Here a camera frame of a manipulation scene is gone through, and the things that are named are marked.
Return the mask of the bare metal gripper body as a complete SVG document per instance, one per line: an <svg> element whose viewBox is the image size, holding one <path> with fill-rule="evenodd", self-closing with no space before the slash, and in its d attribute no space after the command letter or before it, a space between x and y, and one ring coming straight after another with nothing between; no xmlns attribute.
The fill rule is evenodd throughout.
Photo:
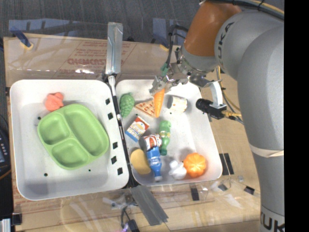
<svg viewBox="0 0 309 232"><path fill-rule="evenodd" d="M206 73L206 71L194 67L184 56L181 56L180 59L169 65L166 83L175 86L178 83L186 84L190 82L196 86L206 86L208 85Z"/></svg>

